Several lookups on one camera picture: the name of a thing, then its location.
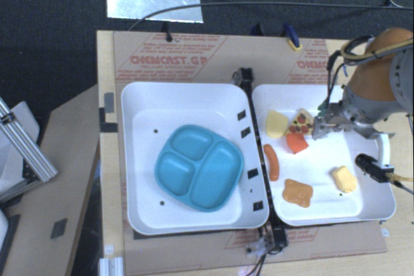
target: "toy food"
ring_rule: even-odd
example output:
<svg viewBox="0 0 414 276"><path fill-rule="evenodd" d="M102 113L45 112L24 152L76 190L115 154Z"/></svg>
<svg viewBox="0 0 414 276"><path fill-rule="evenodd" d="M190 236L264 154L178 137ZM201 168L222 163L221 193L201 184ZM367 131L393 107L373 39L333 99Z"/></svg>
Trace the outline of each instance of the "toy food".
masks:
<svg viewBox="0 0 414 276"><path fill-rule="evenodd" d="M308 113L305 109L301 109L299 113L294 117L292 123L287 129L288 133L312 133L313 116Z"/></svg>
<svg viewBox="0 0 414 276"><path fill-rule="evenodd" d="M266 134L271 138L280 138L286 132L289 119L276 111L270 111L266 118Z"/></svg>
<svg viewBox="0 0 414 276"><path fill-rule="evenodd" d="M295 180L285 180L283 199L301 207L309 207L313 195L313 188Z"/></svg>
<svg viewBox="0 0 414 276"><path fill-rule="evenodd" d="M276 152L273 150L273 147L269 144L263 146L263 150L269 160L270 170L269 178L270 181L275 182L279 179L279 160Z"/></svg>
<svg viewBox="0 0 414 276"><path fill-rule="evenodd" d="M303 151L309 146L302 133L288 133L286 135L286 142L294 154Z"/></svg>
<svg viewBox="0 0 414 276"><path fill-rule="evenodd" d="M338 186L338 189L342 192L349 193L355 191L358 180L351 174L345 165L337 168L333 172L333 177L335 179L336 186Z"/></svg>

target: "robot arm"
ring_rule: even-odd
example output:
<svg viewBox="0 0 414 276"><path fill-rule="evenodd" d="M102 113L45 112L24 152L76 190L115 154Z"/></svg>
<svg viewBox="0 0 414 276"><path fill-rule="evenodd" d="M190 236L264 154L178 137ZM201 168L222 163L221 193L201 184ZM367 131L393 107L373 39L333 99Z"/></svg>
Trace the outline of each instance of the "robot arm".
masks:
<svg viewBox="0 0 414 276"><path fill-rule="evenodd" d="M346 65L357 68L341 101L329 103L328 93L321 113L314 119L314 139L341 130L355 130L373 139L380 134L374 123L395 112L413 114L413 33L392 28L375 38L364 55L351 52L368 39L369 36L354 39L331 56L331 66L342 55Z"/></svg>

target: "toy pizza slice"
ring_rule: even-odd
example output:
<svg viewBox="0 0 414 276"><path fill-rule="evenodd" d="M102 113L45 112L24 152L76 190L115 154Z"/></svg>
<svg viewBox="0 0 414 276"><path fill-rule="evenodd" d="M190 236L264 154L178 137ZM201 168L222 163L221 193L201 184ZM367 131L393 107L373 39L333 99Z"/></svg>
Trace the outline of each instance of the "toy pizza slice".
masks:
<svg viewBox="0 0 414 276"><path fill-rule="evenodd" d="M313 116L305 109L300 109L299 113L294 117L293 121L287 128L286 134L301 133L312 134Z"/></svg>

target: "blue plate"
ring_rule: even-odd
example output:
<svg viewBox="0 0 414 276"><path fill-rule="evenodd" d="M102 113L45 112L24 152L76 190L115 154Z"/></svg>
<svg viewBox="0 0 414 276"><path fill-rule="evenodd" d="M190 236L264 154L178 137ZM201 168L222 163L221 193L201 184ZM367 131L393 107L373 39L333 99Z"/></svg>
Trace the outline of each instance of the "blue plate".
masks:
<svg viewBox="0 0 414 276"><path fill-rule="evenodd" d="M158 156L155 178L174 198L201 211L217 211L230 198L243 171L241 151L210 130L185 125Z"/></svg>

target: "orange sausage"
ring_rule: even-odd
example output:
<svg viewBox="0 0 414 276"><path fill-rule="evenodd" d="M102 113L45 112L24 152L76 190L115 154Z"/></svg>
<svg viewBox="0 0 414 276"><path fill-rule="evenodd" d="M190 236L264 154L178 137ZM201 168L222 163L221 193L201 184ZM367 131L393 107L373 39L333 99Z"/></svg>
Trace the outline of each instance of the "orange sausage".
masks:
<svg viewBox="0 0 414 276"><path fill-rule="evenodd" d="M276 152L273 150L273 147L269 144L263 146L263 150L269 160L270 171L269 178L272 182L278 180L279 178L279 160Z"/></svg>

